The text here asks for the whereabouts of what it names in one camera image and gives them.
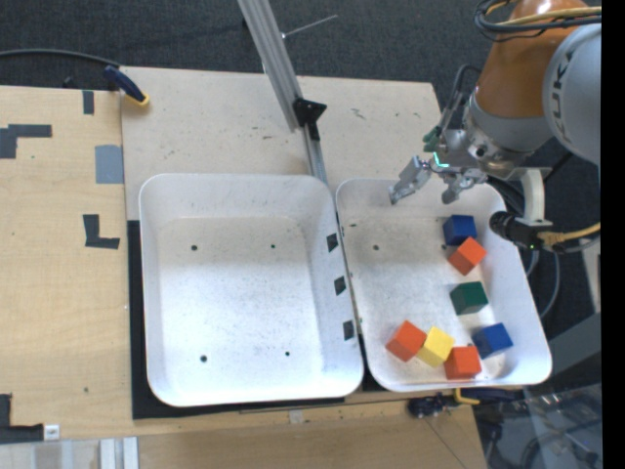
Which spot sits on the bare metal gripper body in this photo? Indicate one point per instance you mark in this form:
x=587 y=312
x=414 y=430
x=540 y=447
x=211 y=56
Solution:
x=476 y=157

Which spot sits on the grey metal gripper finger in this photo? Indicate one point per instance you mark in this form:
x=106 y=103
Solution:
x=458 y=186
x=409 y=180

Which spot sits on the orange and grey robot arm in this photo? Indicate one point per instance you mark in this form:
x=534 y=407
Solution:
x=522 y=81

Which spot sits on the blue cube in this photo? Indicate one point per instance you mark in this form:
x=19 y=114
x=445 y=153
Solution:
x=492 y=340
x=459 y=230

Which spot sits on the orange cube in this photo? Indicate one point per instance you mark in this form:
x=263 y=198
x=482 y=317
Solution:
x=405 y=341
x=462 y=363
x=467 y=256

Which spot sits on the white plastic tray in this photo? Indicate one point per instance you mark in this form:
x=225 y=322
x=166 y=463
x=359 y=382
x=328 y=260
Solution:
x=244 y=291
x=410 y=281

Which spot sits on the green cube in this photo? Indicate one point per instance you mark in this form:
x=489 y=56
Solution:
x=469 y=298

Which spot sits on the yellow cube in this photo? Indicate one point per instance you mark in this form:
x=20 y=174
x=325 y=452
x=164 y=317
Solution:
x=436 y=346

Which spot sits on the pale wood board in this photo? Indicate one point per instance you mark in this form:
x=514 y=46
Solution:
x=220 y=130

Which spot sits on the black cylinder on white bracket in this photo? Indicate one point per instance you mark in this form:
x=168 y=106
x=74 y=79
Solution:
x=534 y=198

